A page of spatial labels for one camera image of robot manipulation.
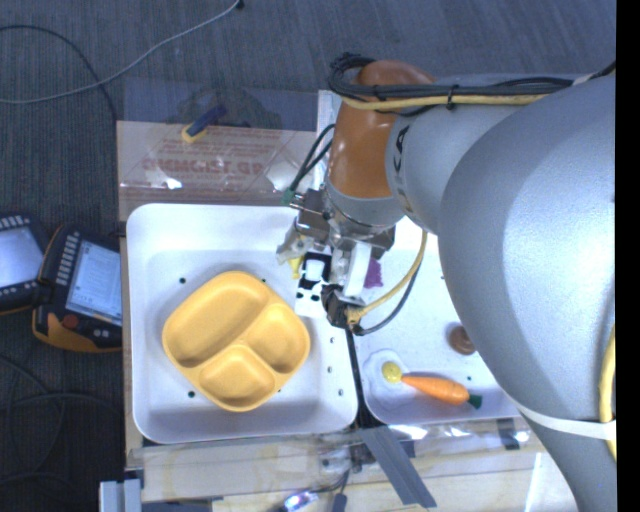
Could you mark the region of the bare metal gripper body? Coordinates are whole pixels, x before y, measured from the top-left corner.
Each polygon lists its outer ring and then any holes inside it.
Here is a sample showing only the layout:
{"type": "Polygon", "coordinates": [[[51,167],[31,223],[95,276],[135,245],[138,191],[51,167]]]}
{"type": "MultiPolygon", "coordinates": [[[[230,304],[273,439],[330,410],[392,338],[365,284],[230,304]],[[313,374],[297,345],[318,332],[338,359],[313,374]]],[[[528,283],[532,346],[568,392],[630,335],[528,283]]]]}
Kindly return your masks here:
{"type": "Polygon", "coordinates": [[[292,205],[298,209],[296,231],[320,245],[351,251],[364,243],[387,251],[394,244],[396,204],[391,196],[360,198],[336,188],[308,189],[292,205]]]}

